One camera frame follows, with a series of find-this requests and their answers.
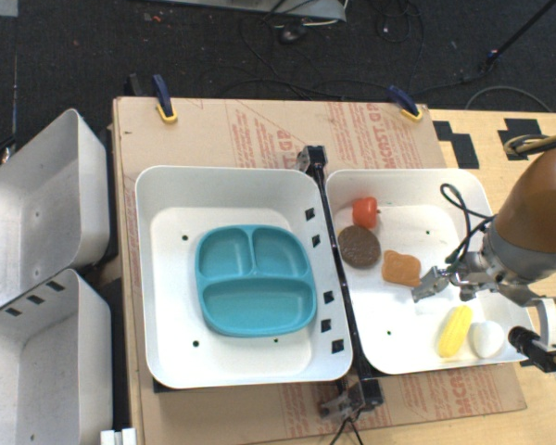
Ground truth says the thin black rod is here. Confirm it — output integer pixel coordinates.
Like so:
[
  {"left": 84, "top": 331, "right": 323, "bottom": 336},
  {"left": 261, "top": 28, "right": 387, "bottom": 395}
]
[{"left": 311, "top": 164, "right": 371, "bottom": 385}]

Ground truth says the white toy egg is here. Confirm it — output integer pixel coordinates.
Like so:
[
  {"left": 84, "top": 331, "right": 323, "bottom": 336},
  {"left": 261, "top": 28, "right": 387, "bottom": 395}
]
[{"left": 468, "top": 320, "right": 507, "bottom": 360}]

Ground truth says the yellow toy corn cob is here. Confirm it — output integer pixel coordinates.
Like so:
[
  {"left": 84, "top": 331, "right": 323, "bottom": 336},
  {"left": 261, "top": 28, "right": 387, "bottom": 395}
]
[{"left": 436, "top": 304, "right": 474, "bottom": 360}]

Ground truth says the red toy pepper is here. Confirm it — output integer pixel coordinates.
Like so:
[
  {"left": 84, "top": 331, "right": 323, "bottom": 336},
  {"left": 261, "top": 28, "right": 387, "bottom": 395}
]
[{"left": 351, "top": 196, "right": 382, "bottom": 231}]

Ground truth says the brown cardboard board red print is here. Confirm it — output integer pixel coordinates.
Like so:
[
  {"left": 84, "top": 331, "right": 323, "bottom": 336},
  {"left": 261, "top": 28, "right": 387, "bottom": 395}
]
[{"left": 112, "top": 95, "right": 529, "bottom": 445}]

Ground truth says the brown round biscuit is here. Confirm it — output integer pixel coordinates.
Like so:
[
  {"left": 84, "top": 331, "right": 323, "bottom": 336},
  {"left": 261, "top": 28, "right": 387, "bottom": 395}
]
[{"left": 336, "top": 224, "right": 383, "bottom": 270}]

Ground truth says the orange toy bread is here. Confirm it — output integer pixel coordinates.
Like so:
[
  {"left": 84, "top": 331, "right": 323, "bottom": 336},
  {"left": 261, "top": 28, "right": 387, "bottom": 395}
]
[{"left": 381, "top": 248, "right": 423, "bottom": 288}]

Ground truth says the black block with thin wires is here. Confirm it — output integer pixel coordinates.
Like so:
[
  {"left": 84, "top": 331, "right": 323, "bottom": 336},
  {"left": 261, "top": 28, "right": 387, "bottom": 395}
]
[
  {"left": 297, "top": 145, "right": 330, "bottom": 173},
  {"left": 318, "top": 376, "right": 385, "bottom": 420}
]

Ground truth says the black cylinder on white bracket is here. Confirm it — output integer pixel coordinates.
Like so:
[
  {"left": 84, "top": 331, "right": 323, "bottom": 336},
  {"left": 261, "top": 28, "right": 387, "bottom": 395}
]
[{"left": 507, "top": 296, "right": 556, "bottom": 375}]

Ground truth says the blue divided plate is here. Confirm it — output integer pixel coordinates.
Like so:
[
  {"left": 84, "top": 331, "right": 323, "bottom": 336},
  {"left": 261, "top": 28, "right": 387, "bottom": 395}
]
[{"left": 194, "top": 223, "right": 319, "bottom": 339}]

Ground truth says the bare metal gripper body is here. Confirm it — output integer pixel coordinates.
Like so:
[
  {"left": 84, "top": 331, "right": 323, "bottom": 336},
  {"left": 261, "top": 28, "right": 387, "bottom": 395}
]
[{"left": 446, "top": 249, "right": 507, "bottom": 302}]

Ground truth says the white plastic tray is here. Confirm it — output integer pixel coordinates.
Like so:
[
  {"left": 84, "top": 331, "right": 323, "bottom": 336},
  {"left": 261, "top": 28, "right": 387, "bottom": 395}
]
[
  {"left": 0, "top": 108, "right": 112, "bottom": 320},
  {"left": 133, "top": 164, "right": 355, "bottom": 390},
  {"left": 324, "top": 168, "right": 537, "bottom": 376},
  {"left": 0, "top": 268, "right": 114, "bottom": 445}
]

